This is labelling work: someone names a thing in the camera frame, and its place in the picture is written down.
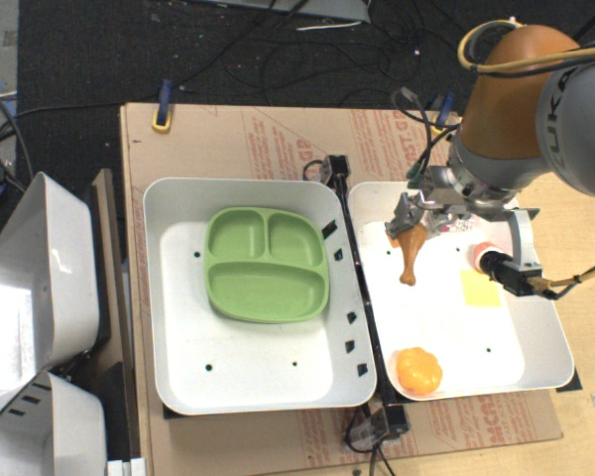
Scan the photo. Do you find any black block with thin wires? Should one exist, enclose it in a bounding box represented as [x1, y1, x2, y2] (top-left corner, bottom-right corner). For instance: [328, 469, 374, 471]
[349, 403, 411, 449]
[320, 154, 353, 185]

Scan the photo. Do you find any thin black rod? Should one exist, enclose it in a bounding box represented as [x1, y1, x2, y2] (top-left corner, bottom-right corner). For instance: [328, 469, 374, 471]
[332, 175, 396, 408]

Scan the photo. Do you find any brown cardboard board red print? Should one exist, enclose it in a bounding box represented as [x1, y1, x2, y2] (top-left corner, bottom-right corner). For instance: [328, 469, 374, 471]
[119, 102, 564, 471]

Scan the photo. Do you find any orange toy pumpkin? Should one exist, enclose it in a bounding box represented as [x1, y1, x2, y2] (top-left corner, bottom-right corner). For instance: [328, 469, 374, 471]
[395, 346, 444, 397]

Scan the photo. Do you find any brown toy chicken drumstick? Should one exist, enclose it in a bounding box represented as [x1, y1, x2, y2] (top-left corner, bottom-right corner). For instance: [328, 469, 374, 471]
[386, 222, 429, 288]

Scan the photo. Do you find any black cylinder on white bracket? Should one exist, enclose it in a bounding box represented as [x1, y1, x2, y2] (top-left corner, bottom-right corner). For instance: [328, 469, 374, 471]
[478, 206, 544, 298]

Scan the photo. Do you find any pink round toy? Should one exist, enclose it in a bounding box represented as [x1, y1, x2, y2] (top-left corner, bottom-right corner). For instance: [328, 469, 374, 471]
[472, 241, 503, 273]

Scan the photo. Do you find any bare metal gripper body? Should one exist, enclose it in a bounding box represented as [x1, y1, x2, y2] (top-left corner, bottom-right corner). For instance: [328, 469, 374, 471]
[418, 165, 519, 220]

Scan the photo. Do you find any green divided plate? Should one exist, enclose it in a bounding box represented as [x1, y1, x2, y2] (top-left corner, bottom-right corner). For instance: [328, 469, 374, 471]
[203, 206, 331, 324]

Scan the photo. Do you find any white plastic tray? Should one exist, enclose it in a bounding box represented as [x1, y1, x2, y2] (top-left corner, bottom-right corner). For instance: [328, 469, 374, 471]
[347, 180, 576, 403]
[142, 177, 379, 417]

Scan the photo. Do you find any white plastic bin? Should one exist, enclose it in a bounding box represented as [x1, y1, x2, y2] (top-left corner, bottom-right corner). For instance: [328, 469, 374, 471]
[0, 171, 103, 419]
[0, 371, 109, 476]

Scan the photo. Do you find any yellow flat square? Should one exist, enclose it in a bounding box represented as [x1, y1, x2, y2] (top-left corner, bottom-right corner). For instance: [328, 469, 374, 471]
[458, 269, 504, 309]

